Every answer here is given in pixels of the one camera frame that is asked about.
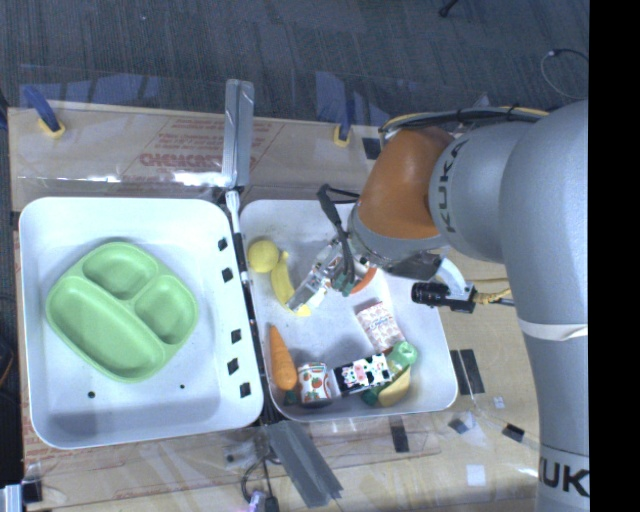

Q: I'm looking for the black and white cow-print carton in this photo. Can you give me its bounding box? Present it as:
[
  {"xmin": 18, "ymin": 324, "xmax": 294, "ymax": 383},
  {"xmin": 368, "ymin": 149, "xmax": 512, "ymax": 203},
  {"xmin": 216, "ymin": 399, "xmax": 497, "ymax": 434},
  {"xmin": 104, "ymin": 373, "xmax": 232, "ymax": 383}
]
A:
[{"xmin": 331, "ymin": 352, "xmax": 394, "ymax": 398}]

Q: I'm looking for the green divided plate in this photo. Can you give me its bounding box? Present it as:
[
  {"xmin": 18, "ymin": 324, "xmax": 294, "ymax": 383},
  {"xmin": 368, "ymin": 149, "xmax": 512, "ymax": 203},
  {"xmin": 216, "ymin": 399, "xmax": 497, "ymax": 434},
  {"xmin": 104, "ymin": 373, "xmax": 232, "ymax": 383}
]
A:
[{"xmin": 44, "ymin": 240, "xmax": 201, "ymax": 385}]

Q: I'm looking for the yellow lemon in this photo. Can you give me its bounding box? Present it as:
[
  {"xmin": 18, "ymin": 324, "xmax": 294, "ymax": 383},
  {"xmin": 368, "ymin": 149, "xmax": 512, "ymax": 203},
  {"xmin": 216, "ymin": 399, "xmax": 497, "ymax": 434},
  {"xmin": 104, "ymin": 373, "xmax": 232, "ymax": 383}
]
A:
[{"xmin": 246, "ymin": 238, "xmax": 281, "ymax": 275}]

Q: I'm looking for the white plastic tray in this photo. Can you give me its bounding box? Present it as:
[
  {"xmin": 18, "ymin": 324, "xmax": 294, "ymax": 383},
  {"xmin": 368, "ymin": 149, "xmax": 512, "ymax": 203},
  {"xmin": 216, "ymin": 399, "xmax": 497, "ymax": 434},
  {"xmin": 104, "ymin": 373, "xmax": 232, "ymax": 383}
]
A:
[
  {"xmin": 17, "ymin": 195, "xmax": 266, "ymax": 451},
  {"xmin": 238, "ymin": 198, "xmax": 460, "ymax": 424}
]

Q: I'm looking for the black cylinder on white bracket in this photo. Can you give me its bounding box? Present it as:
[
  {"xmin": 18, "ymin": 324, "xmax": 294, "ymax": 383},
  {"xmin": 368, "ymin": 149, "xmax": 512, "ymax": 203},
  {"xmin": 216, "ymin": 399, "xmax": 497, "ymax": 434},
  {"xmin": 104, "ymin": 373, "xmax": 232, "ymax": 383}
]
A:
[{"xmin": 410, "ymin": 256, "xmax": 477, "ymax": 315}]

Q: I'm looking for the yellow banana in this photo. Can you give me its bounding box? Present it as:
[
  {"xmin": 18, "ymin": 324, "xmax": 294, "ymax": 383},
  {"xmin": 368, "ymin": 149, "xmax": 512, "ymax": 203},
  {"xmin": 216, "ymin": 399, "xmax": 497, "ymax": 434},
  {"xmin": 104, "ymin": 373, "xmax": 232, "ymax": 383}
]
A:
[{"xmin": 269, "ymin": 250, "xmax": 313, "ymax": 319}]

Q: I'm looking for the white can with red print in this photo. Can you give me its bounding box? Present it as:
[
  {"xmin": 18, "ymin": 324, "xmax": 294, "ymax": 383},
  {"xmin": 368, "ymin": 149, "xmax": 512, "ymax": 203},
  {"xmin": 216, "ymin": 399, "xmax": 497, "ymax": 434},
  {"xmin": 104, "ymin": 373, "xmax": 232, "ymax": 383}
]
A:
[{"xmin": 296, "ymin": 361, "xmax": 333, "ymax": 406}]

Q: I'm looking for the pink and white packet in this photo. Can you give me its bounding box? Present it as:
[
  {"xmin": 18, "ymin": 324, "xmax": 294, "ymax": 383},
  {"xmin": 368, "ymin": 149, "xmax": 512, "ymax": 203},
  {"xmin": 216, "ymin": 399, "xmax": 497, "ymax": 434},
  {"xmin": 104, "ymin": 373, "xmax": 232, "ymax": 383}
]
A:
[{"xmin": 355, "ymin": 300, "xmax": 406, "ymax": 355}]

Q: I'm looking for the orange and white round object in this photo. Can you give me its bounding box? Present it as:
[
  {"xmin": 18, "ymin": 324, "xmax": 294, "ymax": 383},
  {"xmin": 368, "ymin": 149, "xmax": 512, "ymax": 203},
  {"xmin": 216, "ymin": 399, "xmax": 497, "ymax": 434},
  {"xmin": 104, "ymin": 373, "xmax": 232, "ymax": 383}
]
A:
[{"xmin": 349, "ymin": 264, "xmax": 379, "ymax": 296}]

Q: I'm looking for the orange carrot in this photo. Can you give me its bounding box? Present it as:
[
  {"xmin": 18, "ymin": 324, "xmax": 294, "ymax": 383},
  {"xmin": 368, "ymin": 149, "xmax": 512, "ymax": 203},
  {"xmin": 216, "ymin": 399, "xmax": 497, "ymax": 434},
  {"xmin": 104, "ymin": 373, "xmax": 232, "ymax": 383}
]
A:
[{"xmin": 268, "ymin": 324, "xmax": 300, "ymax": 406}]

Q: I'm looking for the yellow and green corn cob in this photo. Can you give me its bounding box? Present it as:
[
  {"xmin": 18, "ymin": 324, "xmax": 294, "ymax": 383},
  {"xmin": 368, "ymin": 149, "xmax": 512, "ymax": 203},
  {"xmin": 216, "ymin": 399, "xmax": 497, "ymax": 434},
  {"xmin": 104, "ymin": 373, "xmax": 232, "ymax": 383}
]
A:
[{"xmin": 360, "ymin": 364, "xmax": 413, "ymax": 408}]

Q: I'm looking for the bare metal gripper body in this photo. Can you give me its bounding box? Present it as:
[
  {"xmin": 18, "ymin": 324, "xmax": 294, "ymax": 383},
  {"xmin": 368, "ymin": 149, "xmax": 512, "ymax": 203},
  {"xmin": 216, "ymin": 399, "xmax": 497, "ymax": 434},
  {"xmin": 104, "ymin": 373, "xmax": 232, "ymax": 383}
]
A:
[{"xmin": 301, "ymin": 240, "xmax": 354, "ymax": 297}]

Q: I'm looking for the brown cardboard board, red print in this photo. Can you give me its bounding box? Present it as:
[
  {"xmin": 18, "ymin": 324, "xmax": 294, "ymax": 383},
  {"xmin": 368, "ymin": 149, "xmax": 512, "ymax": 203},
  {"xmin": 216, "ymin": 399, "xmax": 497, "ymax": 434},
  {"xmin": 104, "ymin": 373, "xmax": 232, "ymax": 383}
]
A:
[{"xmin": 6, "ymin": 99, "xmax": 542, "ymax": 512}]

